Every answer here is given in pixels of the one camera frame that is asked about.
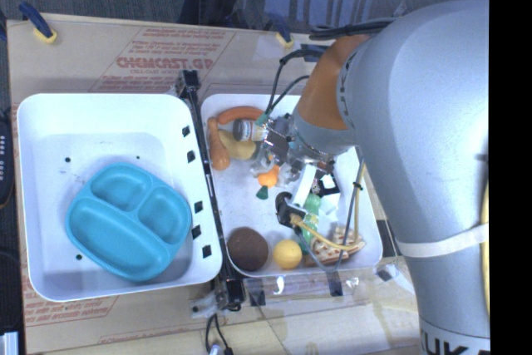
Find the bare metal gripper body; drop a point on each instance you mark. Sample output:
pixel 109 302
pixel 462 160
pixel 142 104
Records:
pixel 282 141

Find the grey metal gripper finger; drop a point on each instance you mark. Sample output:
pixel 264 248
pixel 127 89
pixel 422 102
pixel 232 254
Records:
pixel 289 175
pixel 259 168

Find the orange carrot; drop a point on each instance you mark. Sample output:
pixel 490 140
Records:
pixel 268 178

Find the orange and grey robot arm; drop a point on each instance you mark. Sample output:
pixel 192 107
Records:
pixel 415 129

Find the pale yellow oval toy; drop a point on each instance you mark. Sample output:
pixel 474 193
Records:
pixel 239 149

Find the white plastic tray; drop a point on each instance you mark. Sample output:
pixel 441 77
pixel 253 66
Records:
pixel 241 199
pixel 104 120

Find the green bottle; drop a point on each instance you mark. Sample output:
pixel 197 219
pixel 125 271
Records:
pixel 311 204

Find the small bottle with grey cap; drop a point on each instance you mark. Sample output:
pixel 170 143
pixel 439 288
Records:
pixel 245 130

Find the white carton with black print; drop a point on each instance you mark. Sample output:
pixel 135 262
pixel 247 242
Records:
pixel 330 183

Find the orange toy drumstick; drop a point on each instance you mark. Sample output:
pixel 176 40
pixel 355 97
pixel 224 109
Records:
pixel 218 154

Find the orange sausage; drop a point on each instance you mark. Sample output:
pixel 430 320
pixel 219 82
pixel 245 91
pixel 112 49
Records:
pixel 239 114

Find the thin black rod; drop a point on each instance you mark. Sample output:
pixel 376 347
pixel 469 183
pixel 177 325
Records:
pixel 208 183

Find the yellow ball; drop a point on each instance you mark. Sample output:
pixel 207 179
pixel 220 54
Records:
pixel 287 254

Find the brown round toy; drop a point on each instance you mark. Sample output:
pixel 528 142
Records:
pixel 247 249

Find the slice of pizza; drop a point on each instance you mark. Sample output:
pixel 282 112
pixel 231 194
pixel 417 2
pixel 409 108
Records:
pixel 328 250

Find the blue divided plate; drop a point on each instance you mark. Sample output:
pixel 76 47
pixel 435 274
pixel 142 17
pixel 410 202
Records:
pixel 124 220

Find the brown cardboard board red print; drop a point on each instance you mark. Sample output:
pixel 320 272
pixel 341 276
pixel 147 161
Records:
pixel 124 50

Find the black cylinder on white bracket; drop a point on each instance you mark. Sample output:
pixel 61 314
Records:
pixel 287 208

